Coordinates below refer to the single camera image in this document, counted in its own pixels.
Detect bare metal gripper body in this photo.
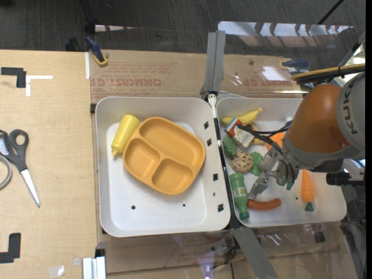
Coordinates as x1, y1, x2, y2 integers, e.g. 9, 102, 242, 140
257, 149, 299, 190

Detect orange sausage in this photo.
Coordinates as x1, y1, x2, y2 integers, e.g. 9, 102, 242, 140
246, 198, 282, 212

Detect green bottle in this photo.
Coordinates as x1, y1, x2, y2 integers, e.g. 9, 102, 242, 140
228, 172, 251, 221

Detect orange round toy food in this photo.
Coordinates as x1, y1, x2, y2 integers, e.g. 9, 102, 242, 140
265, 132, 287, 151

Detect brown chocolate chip biscuit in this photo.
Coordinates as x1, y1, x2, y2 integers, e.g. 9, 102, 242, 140
228, 151, 254, 174

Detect orange carrot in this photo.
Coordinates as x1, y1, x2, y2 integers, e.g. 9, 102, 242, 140
300, 169, 316, 212

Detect white plastic tray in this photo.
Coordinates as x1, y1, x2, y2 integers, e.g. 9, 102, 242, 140
95, 96, 232, 238
216, 97, 348, 229

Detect red and white carton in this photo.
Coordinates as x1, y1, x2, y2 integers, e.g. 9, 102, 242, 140
223, 116, 256, 149

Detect green grapes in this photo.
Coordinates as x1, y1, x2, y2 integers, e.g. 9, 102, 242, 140
222, 135, 238, 157

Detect yellow banana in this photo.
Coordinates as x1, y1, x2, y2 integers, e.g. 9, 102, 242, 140
221, 106, 263, 127

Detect orange divided plate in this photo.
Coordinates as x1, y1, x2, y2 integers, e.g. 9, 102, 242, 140
121, 116, 207, 196

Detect yellow squeeze bottle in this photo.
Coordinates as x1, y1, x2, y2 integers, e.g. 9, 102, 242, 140
111, 113, 141, 158

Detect brown cardboard board red print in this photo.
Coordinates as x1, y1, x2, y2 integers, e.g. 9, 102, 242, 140
88, 49, 359, 274

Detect black cylinder on white bracket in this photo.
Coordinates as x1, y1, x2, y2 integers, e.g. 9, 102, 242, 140
325, 167, 366, 187

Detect grey handled scissors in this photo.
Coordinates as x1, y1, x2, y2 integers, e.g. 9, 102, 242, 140
0, 128, 41, 209

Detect grey ring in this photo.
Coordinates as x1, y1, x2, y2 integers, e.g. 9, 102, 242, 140
0, 155, 13, 191

